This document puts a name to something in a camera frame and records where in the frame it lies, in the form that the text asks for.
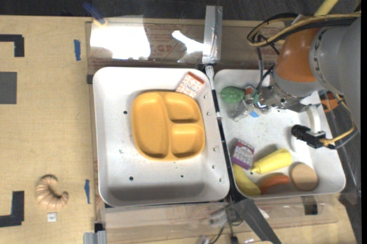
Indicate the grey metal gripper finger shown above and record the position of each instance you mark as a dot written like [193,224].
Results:
[246,105]
[240,115]

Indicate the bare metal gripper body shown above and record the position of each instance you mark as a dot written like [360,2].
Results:
[272,98]

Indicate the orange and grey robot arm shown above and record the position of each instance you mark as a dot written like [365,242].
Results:
[335,59]

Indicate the small blue block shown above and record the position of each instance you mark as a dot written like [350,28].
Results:
[254,114]

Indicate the green artichoke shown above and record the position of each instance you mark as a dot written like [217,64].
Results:
[232,95]

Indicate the white plastic tray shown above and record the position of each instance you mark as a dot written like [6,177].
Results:
[272,133]
[114,128]

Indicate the purple and white carton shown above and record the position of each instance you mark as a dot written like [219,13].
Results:
[243,154]

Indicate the yellow squeeze bottle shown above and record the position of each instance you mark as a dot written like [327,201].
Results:
[272,162]

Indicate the orange and white carton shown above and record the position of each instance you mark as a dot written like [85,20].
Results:
[190,85]

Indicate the yellow banana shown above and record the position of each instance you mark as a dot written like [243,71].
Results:
[243,182]

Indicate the orange sausage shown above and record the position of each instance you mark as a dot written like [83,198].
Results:
[273,181]

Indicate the tan round biscuit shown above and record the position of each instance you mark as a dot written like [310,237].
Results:
[304,177]

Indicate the yellow divided plate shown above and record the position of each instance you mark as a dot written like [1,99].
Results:
[152,122]

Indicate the beige croissant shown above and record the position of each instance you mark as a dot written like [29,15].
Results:
[47,191]

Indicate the small white square tag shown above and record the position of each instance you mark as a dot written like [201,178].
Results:
[52,217]

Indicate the black cylinder on white bracket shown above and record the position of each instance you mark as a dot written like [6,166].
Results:
[308,135]

